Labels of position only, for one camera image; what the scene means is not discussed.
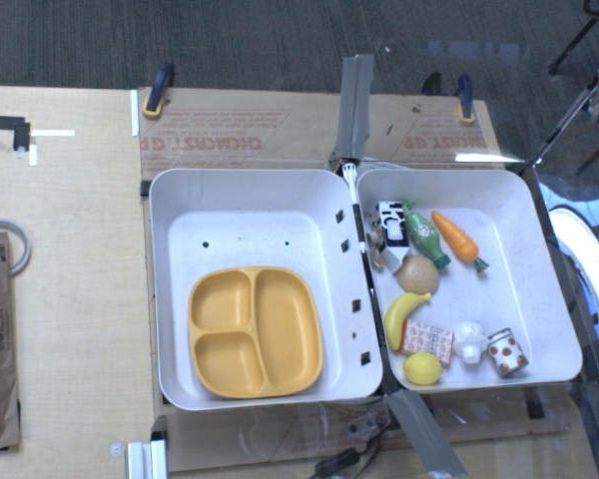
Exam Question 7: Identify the yellow lemon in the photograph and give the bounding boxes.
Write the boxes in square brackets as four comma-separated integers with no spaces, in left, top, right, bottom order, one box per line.
[402,350,444,387]

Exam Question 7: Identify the white plastic tray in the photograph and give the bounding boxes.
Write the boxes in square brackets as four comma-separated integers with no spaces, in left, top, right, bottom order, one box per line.
[148,168,384,412]
[354,168,584,395]

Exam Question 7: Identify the yellow divided plate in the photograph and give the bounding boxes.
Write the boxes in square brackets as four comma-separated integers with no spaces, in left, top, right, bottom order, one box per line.
[187,265,324,400]

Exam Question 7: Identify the green bottle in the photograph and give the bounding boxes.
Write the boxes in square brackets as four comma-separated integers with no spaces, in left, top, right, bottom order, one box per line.
[401,201,452,270]

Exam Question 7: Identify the black and white carton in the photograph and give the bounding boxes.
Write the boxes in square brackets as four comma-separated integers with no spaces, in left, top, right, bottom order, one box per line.
[375,200,412,275]

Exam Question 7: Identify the yellow banana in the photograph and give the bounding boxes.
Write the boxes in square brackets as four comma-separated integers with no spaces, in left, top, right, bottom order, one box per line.
[382,291,432,352]

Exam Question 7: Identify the grey ring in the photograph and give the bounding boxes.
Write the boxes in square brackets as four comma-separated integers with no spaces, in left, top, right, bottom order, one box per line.
[0,219,33,277]

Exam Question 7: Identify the orange carrot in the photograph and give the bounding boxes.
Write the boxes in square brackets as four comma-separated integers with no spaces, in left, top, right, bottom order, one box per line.
[430,210,490,274]

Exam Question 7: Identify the brown bread bun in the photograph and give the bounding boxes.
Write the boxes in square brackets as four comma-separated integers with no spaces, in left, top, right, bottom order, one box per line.
[394,254,440,296]

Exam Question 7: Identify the white plastic bottle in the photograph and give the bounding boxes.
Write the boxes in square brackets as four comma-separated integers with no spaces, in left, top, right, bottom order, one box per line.
[452,320,490,365]

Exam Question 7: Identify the orange and white carton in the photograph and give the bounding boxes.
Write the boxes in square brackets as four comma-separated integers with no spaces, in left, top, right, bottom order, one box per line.
[398,318,455,367]

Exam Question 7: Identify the strawberry print jar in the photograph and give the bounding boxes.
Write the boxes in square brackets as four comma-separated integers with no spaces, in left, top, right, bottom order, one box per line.
[486,327,530,379]

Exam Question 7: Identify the brown cardboard board red print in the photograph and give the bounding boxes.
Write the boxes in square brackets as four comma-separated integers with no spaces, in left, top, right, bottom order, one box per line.
[137,86,571,474]

